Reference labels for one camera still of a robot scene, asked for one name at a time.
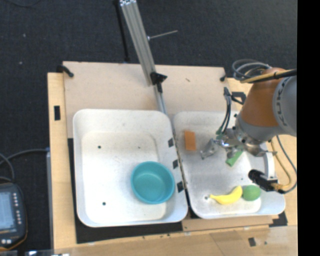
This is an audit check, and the white plastic tray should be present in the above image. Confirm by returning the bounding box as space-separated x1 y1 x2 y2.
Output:
72 108 189 228
172 110 287 220

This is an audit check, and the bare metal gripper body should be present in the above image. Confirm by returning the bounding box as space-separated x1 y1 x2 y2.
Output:
216 128 270 158

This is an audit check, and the orange rectangular block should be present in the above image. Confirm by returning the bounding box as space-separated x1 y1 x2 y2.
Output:
184 130 197 152

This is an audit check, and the teal bowl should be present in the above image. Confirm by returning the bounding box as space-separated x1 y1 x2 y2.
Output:
130 160 176 205

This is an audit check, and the green block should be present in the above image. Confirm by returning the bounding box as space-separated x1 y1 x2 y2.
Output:
225 150 244 168

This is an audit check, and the pale wood board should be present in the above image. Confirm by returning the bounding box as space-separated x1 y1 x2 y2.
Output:
62 60 276 232

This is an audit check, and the black cylinder on white bracket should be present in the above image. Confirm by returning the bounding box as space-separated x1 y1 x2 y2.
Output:
248 151 279 193

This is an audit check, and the green ball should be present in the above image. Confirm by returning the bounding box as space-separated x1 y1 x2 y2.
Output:
241 184 262 202

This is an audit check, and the yellow banana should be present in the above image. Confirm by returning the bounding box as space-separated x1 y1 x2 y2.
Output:
209 185 244 206

